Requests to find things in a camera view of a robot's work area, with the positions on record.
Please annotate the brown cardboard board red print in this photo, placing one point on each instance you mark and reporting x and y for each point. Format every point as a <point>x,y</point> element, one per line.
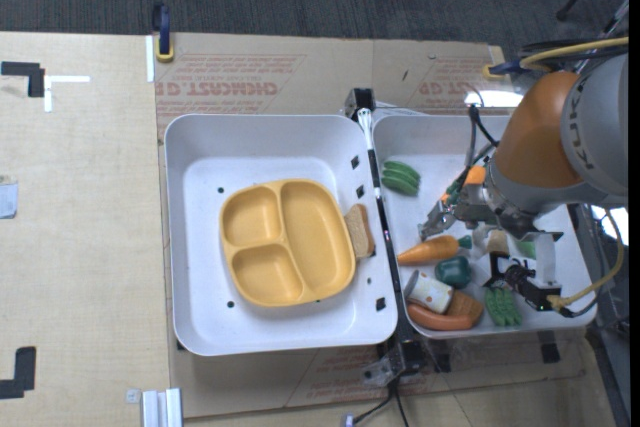
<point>280,75</point>

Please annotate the beige bread piece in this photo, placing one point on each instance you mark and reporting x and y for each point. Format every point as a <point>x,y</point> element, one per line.
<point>498,243</point>

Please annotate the dark green bell pepper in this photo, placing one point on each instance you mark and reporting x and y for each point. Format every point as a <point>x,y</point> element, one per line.
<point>452,271</point>

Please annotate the orange carrot with green top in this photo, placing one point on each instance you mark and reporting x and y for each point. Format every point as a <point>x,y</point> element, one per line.
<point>431,251</point>
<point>475,176</point>

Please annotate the green pea pod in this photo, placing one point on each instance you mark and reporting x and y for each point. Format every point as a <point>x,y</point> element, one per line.
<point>401,177</point>
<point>502,307</point>

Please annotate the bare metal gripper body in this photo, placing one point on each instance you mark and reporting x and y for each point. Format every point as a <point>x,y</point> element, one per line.
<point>482,211</point>

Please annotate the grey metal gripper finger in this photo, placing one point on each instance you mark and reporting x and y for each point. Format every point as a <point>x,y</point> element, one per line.
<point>430,226</point>
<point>446,209</point>

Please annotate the yellow divided plate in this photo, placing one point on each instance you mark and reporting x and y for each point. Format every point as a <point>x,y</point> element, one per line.
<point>287,242</point>

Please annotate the orange sausage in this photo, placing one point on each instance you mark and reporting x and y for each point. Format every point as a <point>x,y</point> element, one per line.
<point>435,321</point>

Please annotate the white can with orange dots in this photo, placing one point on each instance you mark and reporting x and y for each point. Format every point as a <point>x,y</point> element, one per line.
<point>431,293</point>

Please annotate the brown bread slice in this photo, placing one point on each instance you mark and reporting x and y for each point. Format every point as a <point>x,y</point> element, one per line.
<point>361,230</point>

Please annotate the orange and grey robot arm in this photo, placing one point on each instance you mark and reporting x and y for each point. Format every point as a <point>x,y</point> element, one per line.
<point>540,145</point>

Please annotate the white plastic tray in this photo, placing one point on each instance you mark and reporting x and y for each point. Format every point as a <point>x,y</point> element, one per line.
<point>435,140</point>
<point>200,315</point>

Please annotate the thin black and white rod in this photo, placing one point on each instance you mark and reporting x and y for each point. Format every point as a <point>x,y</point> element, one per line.
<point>376,180</point>

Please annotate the brown waffle biscuit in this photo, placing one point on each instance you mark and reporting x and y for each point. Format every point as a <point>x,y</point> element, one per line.
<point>466,306</point>

